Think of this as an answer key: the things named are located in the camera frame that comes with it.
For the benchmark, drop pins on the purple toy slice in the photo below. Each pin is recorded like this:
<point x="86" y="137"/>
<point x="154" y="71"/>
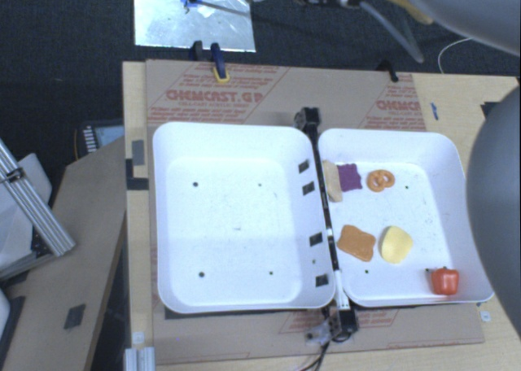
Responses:
<point x="350" y="177"/>

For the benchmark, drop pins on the orange pretzel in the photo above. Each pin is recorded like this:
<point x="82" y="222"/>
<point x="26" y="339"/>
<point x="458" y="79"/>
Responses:
<point x="373" y="181"/>

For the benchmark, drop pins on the yellow potato chip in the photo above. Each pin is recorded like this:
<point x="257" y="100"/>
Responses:
<point x="395" y="244"/>

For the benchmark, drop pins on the thin black and white rod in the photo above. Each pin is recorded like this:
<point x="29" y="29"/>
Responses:
<point x="325" y="198"/>

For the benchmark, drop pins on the orange bell pepper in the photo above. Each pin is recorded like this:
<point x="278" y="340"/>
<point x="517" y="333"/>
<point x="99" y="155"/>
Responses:
<point x="445" y="282"/>

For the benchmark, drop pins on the orange toast slice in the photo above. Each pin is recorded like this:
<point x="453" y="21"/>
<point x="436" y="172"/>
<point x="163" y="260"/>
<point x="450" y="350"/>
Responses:
<point x="356" y="243"/>

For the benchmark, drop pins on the white plastic tray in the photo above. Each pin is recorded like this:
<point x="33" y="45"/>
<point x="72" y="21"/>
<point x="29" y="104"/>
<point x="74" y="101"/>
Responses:
<point x="407" y="210"/>
<point x="228" y="215"/>

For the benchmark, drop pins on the tan bread slice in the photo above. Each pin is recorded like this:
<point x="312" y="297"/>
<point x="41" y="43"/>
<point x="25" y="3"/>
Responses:
<point x="334" y="182"/>

